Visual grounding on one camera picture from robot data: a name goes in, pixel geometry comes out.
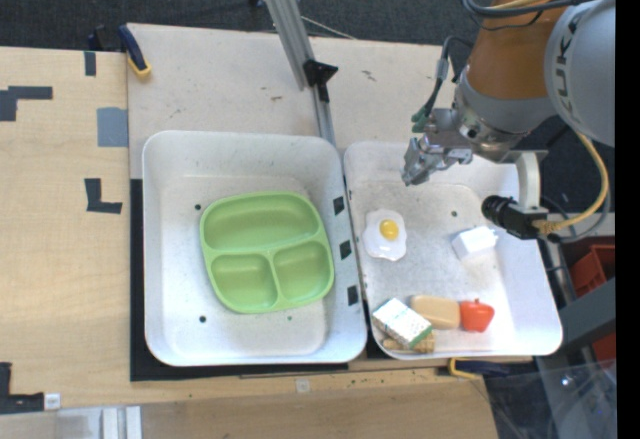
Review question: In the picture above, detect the black cylinder on white bracket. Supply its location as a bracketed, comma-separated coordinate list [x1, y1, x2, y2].
[480, 150, 552, 242]

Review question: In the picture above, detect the red bell pepper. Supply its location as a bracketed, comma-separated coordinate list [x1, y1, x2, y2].
[458, 297, 496, 334]

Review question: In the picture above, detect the green and white carton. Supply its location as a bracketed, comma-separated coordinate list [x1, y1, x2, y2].
[371, 297, 435, 352]

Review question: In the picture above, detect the white and yellow fried egg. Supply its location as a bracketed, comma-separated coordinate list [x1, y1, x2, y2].
[361, 207, 409, 263]

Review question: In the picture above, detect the green divided plate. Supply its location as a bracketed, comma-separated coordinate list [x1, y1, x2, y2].
[198, 190, 337, 315]

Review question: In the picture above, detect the white plastic tray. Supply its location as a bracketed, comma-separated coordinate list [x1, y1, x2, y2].
[342, 140, 565, 362]
[141, 129, 369, 369]

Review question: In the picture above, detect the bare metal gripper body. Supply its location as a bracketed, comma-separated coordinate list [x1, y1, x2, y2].
[421, 107, 525, 169]

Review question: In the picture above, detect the pale flat board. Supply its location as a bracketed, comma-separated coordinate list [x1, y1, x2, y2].
[126, 22, 534, 379]

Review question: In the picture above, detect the white rectangular block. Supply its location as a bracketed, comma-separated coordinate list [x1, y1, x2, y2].
[450, 225, 500, 261]

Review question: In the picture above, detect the beige bread slice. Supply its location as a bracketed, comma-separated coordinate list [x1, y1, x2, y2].
[409, 294, 462, 331]

